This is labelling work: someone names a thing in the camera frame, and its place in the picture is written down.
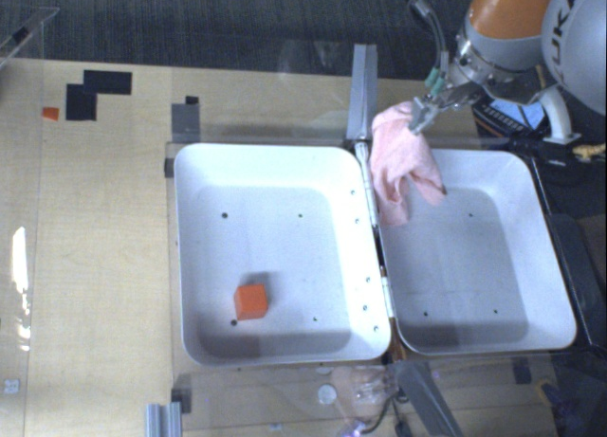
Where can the white plastic tray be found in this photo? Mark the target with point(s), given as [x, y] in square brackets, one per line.
[280, 255]
[474, 255]

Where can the pink cloth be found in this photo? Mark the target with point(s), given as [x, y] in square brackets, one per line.
[398, 155]

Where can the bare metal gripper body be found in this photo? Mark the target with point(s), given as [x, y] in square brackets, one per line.
[459, 88]

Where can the orange cube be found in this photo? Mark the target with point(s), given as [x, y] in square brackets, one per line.
[251, 302]

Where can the black cylinder on white bracket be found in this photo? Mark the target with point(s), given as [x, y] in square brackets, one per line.
[556, 115]

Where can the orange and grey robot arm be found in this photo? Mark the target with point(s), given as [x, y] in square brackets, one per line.
[517, 4]

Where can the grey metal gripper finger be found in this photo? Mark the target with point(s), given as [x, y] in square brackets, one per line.
[430, 114]
[416, 117]

